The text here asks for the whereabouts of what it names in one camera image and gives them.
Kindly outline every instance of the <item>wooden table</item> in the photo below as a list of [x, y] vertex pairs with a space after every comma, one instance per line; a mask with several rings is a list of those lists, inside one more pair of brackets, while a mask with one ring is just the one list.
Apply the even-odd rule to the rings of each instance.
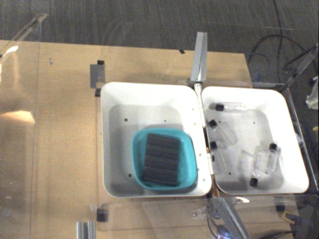
[[[190, 215], [194, 210], [184, 208], [196, 209], [206, 200], [176, 204], [160, 201], [152, 205], [115, 199], [106, 193], [98, 176], [102, 171], [100, 117], [96, 110], [99, 99], [94, 96], [95, 89], [90, 88], [89, 66], [97, 60], [105, 61], [106, 81], [181, 83], [190, 76], [194, 52], [54, 43], [23, 45], [27, 49], [21, 51], [20, 58], [27, 58], [31, 50], [39, 52], [34, 156], [27, 165], [32, 170], [31, 238], [75, 238], [76, 222], [95, 220], [96, 207], [102, 203], [109, 203], [110, 221], [97, 226], [98, 239], [209, 238], [206, 221], [193, 220]], [[209, 52], [207, 78], [251, 84], [244, 54]], [[290, 229], [266, 198], [264, 206], [258, 201], [252, 203], [258, 213], [251, 213], [246, 206], [240, 213], [252, 236], [267, 229]], [[150, 215], [153, 213], [157, 213], [156, 217]]]

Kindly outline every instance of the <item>white plastic tray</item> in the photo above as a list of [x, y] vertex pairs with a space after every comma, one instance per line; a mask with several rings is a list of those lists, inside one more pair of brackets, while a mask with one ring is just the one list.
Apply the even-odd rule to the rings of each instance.
[[[228, 194], [303, 193], [309, 179], [284, 97], [272, 90], [207, 87], [202, 92], [205, 117], [215, 119], [225, 130], [232, 130], [237, 143], [222, 150], [228, 161], [227, 173], [216, 174], [218, 187]], [[217, 112], [211, 103], [240, 102], [249, 109], [242, 113]], [[253, 154], [258, 145], [279, 147], [274, 176], [249, 186]]]
[[[202, 196], [211, 188], [204, 134], [195, 92], [186, 86], [108, 83], [101, 91], [103, 173], [106, 191], [114, 197]], [[157, 192], [134, 178], [131, 141], [150, 127], [183, 130], [194, 145], [198, 179], [187, 190]]]

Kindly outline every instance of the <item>black cap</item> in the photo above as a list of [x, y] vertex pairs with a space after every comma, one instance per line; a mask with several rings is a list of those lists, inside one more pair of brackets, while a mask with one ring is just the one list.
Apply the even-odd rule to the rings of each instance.
[[224, 110], [224, 105], [223, 104], [216, 104], [216, 111], [222, 112]]
[[271, 144], [269, 145], [269, 149], [270, 149], [270, 150], [277, 150], [277, 145], [276, 145], [275, 143], [271, 143]]
[[210, 142], [210, 148], [211, 148], [211, 149], [217, 149], [217, 144], [216, 144], [215, 141], [211, 141], [211, 142]]
[[211, 128], [214, 128], [217, 126], [217, 122], [214, 119], [212, 119], [208, 124]]
[[252, 187], [257, 187], [257, 185], [258, 185], [258, 179], [257, 179], [257, 178], [251, 178], [249, 185], [252, 186]]

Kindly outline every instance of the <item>teal plastic container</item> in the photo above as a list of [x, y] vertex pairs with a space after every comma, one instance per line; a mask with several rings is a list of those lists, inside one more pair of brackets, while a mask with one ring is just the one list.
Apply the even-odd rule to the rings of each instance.
[[[147, 135], [155, 133], [173, 136], [179, 139], [179, 159], [177, 169], [177, 185], [164, 186], [142, 181]], [[137, 132], [132, 139], [132, 161], [137, 182], [149, 190], [178, 190], [192, 186], [197, 180], [195, 151], [191, 138], [183, 131], [174, 128], [148, 128]]]

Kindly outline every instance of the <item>teal bowl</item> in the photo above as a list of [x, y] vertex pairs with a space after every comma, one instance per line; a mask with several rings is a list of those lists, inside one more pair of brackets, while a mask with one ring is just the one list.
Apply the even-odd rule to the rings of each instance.
[[[146, 141], [149, 133], [173, 136], [179, 139], [177, 185], [165, 186], [142, 181]], [[183, 131], [173, 128], [148, 128], [137, 132], [132, 139], [132, 161], [137, 182], [149, 190], [179, 190], [192, 186], [197, 180], [195, 151], [191, 138]]]

